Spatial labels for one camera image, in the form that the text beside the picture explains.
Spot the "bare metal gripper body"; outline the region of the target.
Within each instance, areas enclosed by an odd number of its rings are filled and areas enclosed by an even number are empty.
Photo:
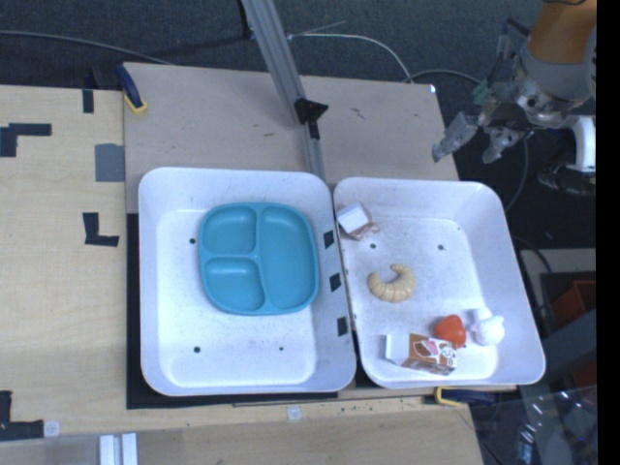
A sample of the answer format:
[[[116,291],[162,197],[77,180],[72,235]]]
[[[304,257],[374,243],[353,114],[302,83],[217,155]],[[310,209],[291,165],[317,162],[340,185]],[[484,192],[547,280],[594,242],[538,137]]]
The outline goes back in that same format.
[[[565,128],[570,112],[583,103],[583,81],[484,81],[477,86],[478,121],[488,128]]]

